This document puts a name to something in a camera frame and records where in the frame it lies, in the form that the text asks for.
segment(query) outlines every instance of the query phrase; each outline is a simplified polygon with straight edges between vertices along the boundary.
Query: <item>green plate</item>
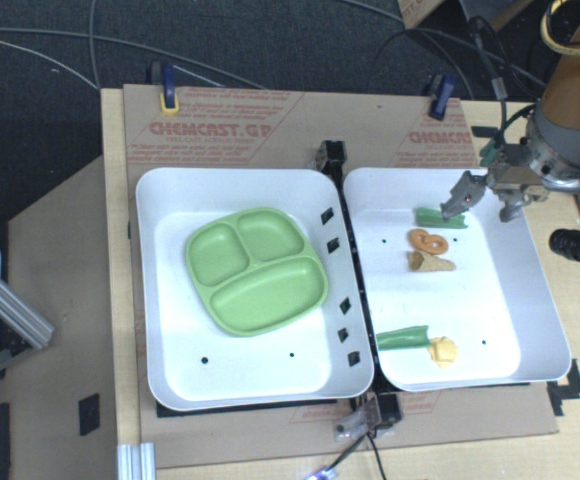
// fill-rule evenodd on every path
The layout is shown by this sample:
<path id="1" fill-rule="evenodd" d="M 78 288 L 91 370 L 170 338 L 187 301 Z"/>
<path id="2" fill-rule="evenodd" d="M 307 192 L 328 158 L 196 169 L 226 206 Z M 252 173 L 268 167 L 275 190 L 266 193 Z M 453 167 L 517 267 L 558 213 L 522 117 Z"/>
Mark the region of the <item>green plate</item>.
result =
<path id="1" fill-rule="evenodd" d="M 226 332 L 254 336 L 278 329 L 319 307 L 328 279 L 297 224 L 274 208 L 218 219 L 186 243 L 192 281 Z"/>

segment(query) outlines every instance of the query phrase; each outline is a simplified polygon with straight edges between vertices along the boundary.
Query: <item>white tray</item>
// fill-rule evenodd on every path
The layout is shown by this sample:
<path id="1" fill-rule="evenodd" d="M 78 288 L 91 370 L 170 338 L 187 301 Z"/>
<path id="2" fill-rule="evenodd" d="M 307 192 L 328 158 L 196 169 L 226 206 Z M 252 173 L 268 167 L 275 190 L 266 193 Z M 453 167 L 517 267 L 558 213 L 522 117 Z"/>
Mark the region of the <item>white tray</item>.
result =
<path id="1" fill-rule="evenodd" d="M 381 369 L 406 391 L 561 378 L 570 350 L 527 222 L 501 223 L 492 192 L 465 214 L 467 229 L 428 228 L 448 240 L 455 271 L 409 270 L 415 209 L 438 209 L 462 173 L 364 168 L 345 179 L 375 334 L 429 325 L 429 338 L 459 349 L 445 369 L 425 348 L 381 351 Z"/>
<path id="2" fill-rule="evenodd" d="M 136 196 L 148 380 L 159 402 L 186 411 L 347 398 L 368 389 L 372 354 L 338 193 L 327 177 L 307 169 L 158 168 L 139 180 Z M 286 327 L 235 337 L 203 307 L 185 244 L 213 220 L 262 206 L 285 212 L 306 234 L 325 268 L 328 296 Z M 329 208 L 333 217 L 322 224 Z M 334 238 L 339 247 L 329 253 Z"/>

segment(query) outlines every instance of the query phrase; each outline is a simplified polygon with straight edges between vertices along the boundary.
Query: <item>brown pretzel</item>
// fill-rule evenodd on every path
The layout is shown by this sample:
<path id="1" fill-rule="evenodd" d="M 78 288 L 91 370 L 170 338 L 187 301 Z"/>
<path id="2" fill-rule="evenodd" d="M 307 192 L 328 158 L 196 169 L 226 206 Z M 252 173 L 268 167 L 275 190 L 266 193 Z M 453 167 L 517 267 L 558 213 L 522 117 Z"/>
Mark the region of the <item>brown pretzel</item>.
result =
<path id="1" fill-rule="evenodd" d="M 425 229 L 413 229 L 408 239 L 415 249 L 428 254 L 443 254 L 448 250 L 448 242 L 440 235 L 430 235 Z"/>

